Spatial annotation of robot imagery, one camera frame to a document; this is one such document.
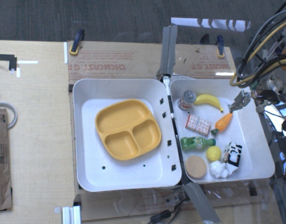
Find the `wooden table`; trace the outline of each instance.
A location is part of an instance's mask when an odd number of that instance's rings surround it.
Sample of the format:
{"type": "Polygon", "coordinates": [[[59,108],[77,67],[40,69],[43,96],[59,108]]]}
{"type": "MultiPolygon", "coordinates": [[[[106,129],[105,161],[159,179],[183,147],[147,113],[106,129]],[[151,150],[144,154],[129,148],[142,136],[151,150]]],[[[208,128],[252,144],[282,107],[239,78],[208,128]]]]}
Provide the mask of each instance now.
{"type": "MultiPolygon", "coordinates": [[[[13,207],[0,212],[1,224],[60,224],[55,212],[72,206],[75,177],[68,93],[68,65],[63,42],[0,41],[0,54],[11,54],[20,64],[21,77],[11,74],[0,61],[0,102],[12,104],[18,113],[9,130],[13,207]]],[[[281,223],[273,191],[263,203],[216,207],[223,223],[281,223]]],[[[90,223],[148,222],[149,216],[97,220],[90,223]]],[[[175,223],[202,223],[194,211],[183,211],[175,223]]]]}

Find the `tin can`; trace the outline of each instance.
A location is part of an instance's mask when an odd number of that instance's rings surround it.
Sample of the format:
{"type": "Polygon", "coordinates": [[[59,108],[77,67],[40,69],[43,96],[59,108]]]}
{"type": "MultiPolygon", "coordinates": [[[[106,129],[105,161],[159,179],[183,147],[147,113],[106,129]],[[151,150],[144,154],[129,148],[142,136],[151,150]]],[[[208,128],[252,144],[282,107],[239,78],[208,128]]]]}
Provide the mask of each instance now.
{"type": "Polygon", "coordinates": [[[178,106],[182,110],[189,110],[196,100],[196,95],[192,91],[185,91],[178,101],[178,106]]]}

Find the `toy bottle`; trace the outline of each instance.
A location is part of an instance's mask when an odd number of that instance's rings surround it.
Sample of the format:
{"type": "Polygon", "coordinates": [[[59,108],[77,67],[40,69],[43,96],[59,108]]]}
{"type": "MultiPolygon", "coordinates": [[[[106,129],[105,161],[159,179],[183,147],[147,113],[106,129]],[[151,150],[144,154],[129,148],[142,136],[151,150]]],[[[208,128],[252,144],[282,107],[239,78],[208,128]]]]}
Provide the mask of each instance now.
{"type": "Polygon", "coordinates": [[[214,146],[216,144],[216,140],[215,139],[207,140],[203,137],[191,137],[191,138],[183,137],[180,140],[180,144],[183,150],[201,149],[206,146],[214,146]]]}

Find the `lemon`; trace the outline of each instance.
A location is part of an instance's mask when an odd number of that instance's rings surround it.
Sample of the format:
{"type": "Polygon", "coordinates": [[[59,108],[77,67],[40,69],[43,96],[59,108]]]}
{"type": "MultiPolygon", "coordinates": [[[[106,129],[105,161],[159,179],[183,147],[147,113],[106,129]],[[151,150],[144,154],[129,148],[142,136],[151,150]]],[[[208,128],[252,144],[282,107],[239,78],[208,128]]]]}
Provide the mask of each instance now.
{"type": "Polygon", "coordinates": [[[216,161],[221,158],[222,151],[218,146],[210,146],[206,151],[206,156],[210,161],[216,161]]]}

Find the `banana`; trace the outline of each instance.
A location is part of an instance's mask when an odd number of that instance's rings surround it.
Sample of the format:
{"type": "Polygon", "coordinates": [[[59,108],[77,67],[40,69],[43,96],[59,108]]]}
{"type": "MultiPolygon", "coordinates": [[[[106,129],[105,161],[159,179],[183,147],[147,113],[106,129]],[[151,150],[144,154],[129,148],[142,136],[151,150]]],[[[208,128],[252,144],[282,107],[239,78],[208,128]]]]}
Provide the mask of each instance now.
{"type": "Polygon", "coordinates": [[[218,98],[213,95],[209,94],[198,95],[194,102],[194,105],[200,105],[203,103],[213,105],[214,107],[218,108],[221,112],[223,112],[223,108],[221,107],[218,98]]]}

